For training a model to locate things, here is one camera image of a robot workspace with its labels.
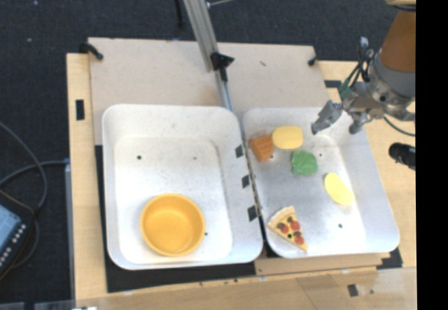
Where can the pale yellow oval toy slice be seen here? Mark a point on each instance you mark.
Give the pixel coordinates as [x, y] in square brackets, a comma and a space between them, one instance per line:
[339, 189]

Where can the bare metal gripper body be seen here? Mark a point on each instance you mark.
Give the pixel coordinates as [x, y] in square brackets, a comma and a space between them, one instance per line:
[379, 102]

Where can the toy pizza slice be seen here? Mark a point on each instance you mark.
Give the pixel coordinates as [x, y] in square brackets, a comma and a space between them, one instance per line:
[288, 228]

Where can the yellow round toy biscuit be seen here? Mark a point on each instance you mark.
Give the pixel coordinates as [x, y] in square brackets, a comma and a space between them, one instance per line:
[287, 138]

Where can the black cylinder on white bracket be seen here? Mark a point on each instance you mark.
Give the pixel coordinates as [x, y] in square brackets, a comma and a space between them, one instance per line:
[402, 154]

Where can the green toy lettuce leaf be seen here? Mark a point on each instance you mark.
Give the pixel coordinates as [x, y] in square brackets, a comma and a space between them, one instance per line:
[304, 162]

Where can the orange toy waffle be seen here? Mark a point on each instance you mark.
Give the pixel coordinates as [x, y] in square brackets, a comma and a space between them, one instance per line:
[262, 148]

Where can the white plastic tray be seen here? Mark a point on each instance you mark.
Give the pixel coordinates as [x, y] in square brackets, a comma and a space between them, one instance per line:
[168, 161]
[308, 203]

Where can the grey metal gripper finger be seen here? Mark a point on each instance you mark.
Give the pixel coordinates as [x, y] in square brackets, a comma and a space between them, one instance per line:
[325, 118]
[357, 123]

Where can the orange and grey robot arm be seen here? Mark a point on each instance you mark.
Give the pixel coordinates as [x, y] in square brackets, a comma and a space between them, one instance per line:
[399, 42]

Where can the pale flat board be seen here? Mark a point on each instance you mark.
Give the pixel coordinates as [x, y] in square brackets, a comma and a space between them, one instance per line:
[157, 74]

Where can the yellow bowl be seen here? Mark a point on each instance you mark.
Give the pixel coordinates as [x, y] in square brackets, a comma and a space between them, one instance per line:
[173, 224]

